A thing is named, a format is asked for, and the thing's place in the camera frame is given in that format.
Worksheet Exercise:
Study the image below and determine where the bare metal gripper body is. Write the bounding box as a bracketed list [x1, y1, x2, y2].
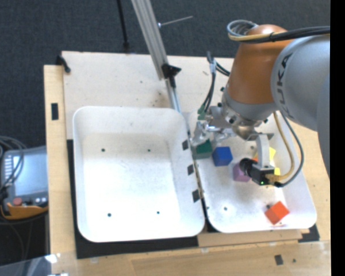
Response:
[204, 104, 260, 140]

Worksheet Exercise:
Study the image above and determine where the green cube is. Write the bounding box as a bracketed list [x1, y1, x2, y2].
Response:
[193, 139, 213, 160]

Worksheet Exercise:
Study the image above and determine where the blue cube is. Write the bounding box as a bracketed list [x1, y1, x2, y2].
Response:
[212, 146, 233, 167]

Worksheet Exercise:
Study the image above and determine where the purple cube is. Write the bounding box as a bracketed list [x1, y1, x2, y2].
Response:
[232, 162, 251, 183]

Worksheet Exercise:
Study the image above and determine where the yellow cube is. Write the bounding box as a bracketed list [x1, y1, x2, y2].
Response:
[254, 146, 281, 177]

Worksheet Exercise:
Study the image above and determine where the white plastic tray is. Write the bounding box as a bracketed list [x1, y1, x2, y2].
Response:
[72, 105, 206, 243]
[186, 109, 318, 234]

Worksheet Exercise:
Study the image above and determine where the orange cube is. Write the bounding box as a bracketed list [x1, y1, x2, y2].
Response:
[264, 201, 290, 225]

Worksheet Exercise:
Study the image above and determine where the pale flat board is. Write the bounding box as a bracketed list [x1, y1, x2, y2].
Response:
[61, 50, 311, 247]

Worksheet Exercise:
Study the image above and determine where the black cylinder on white bracket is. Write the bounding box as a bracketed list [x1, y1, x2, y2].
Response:
[239, 133, 277, 186]

